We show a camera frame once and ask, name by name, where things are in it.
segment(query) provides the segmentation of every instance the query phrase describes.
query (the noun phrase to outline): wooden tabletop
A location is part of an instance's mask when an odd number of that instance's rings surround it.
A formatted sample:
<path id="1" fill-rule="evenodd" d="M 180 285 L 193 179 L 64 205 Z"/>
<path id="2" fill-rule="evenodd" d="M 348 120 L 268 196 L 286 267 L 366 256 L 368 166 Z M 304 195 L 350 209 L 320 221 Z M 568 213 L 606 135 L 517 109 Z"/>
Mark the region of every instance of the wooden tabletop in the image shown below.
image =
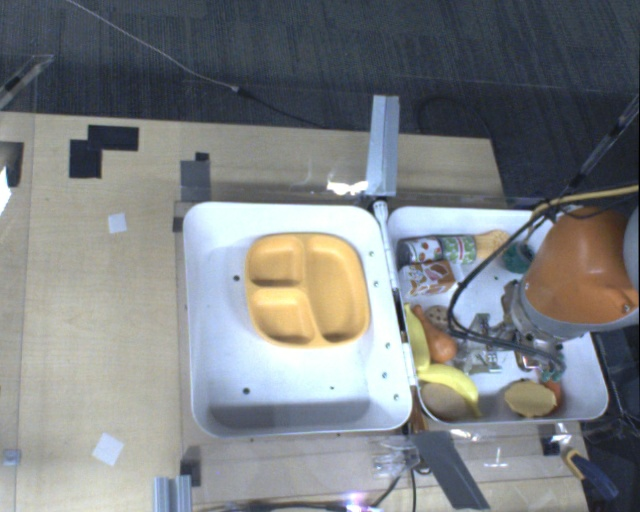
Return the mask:
<path id="1" fill-rule="evenodd" d="M 138 127 L 139 149 L 103 151 L 101 179 L 70 179 L 69 141 L 86 139 L 89 124 Z M 24 307 L 2 303 L 20 318 L 13 338 L 3 338 L 7 351 L 22 334 L 21 367 L 3 364 L 0 383 L 9 415 L 19 384 L 17 510 L 151 510 L 154 477 L 175 477 L 184 449 L 172 232 L 180 161 L 209 154 L 214 197 L 216 185 L 321 190 L 328 180 L 364 179 L 368 134 L 7 113 L 2 126 L 24 127 L 25 167 L 31 150 L 33 163 L 11 199 L 24 212 L 28 239 L 3 239 L 0 252 L 8 259 L 11 246 L 26 255 L 18 258 L 26 264 Z M 403 190 L 501 195 L 486 140 L 402 135 L 398 160 Z M 110 233 L 109 216 L 121 213 L 126 231 Z M 20 271 L 3 264 L 3 283 Z M 103 434 L 123 444 L 113 465 L 92 456 Z M 586 510 L 580 483 L 559 458 L 538 454 L 535 432 L 502 432 L 502 458 L 495 434 L 483 435 L 485 444 L 463 445 L 462 455 L 494 510 Z M 216 476 L 194 496 L 215 505 L 376 494 L 388 481 L 372 478 L 371 443 L 363 439 L 338 438 L 334 457 L 315 440 L 212 440 L 204 450 Z M 572 445 L 584 448 L 577 431 Z M 429 510 L 450 510 L 433 477 L 418 485 Z M 385 510 L 408 510 L 407 486 L 403 480 Z"/>

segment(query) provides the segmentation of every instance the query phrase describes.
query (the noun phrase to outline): dark green object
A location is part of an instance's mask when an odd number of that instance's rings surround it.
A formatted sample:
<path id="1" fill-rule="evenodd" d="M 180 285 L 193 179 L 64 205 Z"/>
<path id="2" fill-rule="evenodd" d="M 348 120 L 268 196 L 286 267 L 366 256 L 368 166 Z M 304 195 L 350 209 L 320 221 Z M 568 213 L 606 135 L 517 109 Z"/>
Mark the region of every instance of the dark green object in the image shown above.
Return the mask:
<path id="1" fill-rule="evenodd" d="M 523 242 L 512 244 L 502 255 L 507 270 L 515 274 L 524 274 L 533 261 L 533 251 L 531 247 Z"/>

